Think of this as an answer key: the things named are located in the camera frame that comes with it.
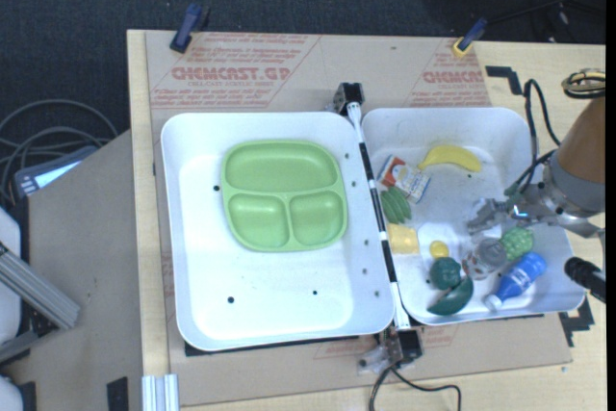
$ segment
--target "table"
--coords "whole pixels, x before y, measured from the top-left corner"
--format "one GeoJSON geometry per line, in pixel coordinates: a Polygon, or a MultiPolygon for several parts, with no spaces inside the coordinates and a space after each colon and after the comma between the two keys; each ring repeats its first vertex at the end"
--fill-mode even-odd
{"type": "MultiPolygon", "coordinates": [[[[129,82],[131,96],[131,134],[133,144],[133,167],[135,182],[135,207],[137,222],[137,248],[139,259],[139,284],[141,305],[141,352],[145,375],[164,375],[170,372],[171,362],[167,350],[167,321],[161,262],[158,206],[155,177],[152,174],[153,141],[148,85],[148,60],[145,31],[127,33],[129,82]]],[[[408,64],[414,56],[409,52],[409,43],[431,46],[434,39],[399,39],[371,37],[320,37],[320,49],[338,50],[336,75],[345,70],[349,74],[357,70],[358,53],[366,70],[374,72],[374,60],[370,53],[391,45],[395,55],[387,60],[389,70],[397,70],[396,64],[408,64]]],[[[488,78],[486,65],[510,66],[523,83],[534,78],[542,85],[548,99],[554,131],[561,136],[567,132],[575,117],[584,108],[580,101],[566,98],[554,84],[570,73],[584,67],[605,67],[605,47],[589,45],[549,45],[539,43],[503,43],[480,41],[475,43],[476,62],[494,106],[511,108],[524,115],[524,100],[512,98],[506,82],[488,78]]],[[[537,124],[539,142],[549,142],[541,124],[537,124]]],[[[600,265],[603,261],[598,241],[583,240],[570,236],[576,255],[600,265]]],[[[423,381],[424,385],[456,383],[462,389],[465,408],[470,409],[606,409],[606,353],[605,353],[605,307],[594,298],[590,306],[595,325],[588,332],[574,336],[575,347],[571,349],[573,363],[565,366],[527,368],[506,372],[490,372],[463,375],[455,378],[423,381]]],[[[233,378],[222,375],[220,378],[233,378]]],[[[204,386],[216,386],[215,382],[203,382],[204,386]]],[[[233,409],[364,409],[367,407],[370,387],[360,387],[312,392],[300,395],[269,397],[240,402],[220,402],[191,407],[194,410],[233,409]]],[[[452,393],[423,394],[408,390],[403,384],[387,385],[379,391],[378,405],[383,409],[406,409],[412,407],[434,408],[442,405],[454,408],[452,393]]]]}

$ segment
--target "brown cylinder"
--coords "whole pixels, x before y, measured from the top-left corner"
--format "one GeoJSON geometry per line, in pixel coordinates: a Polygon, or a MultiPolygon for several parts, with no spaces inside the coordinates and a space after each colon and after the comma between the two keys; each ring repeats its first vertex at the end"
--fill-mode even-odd
{"type": "Polygon", "coordinates": [[[558,148],[558,163],[577,178],[605,183],[605,97],[593,99],[558,148]]]}

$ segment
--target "white tray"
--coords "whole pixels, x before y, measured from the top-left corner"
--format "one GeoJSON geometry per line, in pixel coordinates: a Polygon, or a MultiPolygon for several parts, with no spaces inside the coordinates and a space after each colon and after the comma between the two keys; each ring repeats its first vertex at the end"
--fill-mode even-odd
{"type": "Polygon", "coordinates": [[[357,138],[328,112],[182,114],[161,144],[180,332],[208,351],[374,334],[394,304],[357,138]],[[346,233],[311,251],[258,252],[235,240],[222,206],[221,163],[232,146],[265,139],[322,145],[338,161],[346,233]]]}
{"type": "MultiPolygon", "coordinates": [[[[483,298],[499,283],[497,273],[474,283],[469,304],[452,316],[427,311],[443,292],[426,282],[432,262],[428,253],[434,240],[446,241],[451,256],[459,262],[473,248],[466,229],[472,209],[480,198],[505,200],[504,190],[530,164],[530,138],[526,122],[503,108],[377,109],[363,120],[367,148],[375,173],[390,155],[409,165],[420,163],[437,144],[456,144],[476,154],[482,170],[469,173],[454,165],[436,165],[424,171],[431,180],[419,204],[412,204],[413,217],[405,223],[416,228],[422,255],[396,254],[394,264],[402,303],[417,321],[438,325],[569,311],[583,301],[584,290],[564,272],[573,251],[564,230],[557,226],[533,226],[534,251],[548,264],[547,271],[523,295],[508,299],[498,312],[491,312],[483,298]]],[[[541,169],[535,178],[541,177],[541,169]]],[[[489,232],[498,236],[500,231],[489,232]]]]}

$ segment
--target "robotic arm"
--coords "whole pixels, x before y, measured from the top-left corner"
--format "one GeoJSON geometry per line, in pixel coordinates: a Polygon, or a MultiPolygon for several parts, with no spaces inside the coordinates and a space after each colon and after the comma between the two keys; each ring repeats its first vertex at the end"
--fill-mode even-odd
{"type": "Polygon", "coordinates": [[[520,225],[544,222],[583,238],[598,237],[603,269],[578,257],[569,259],[564,269],[591,295],[605,302],[605,229],[588,220],[605,212],[605,74],[575,73],[562,86],[567,95],[590,99],[589,104],[554,152],[540,159],[533,155],[531,167],[505,191],[508,200],[485,201],[467,225],[473,234],[513,219],[520,225]],[[531,184],[540,164],[544,165],[542,179],[531,184]]]}

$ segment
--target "bottle cap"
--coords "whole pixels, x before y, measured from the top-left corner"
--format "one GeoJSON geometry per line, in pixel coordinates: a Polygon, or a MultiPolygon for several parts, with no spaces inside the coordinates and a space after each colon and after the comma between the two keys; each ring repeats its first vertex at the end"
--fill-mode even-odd
{"type": "Polygon", "coordinates": [[[496,295],[486,296],[483,302],[493,312],[496,312],[502,307],[502,300],[496,295]]]}

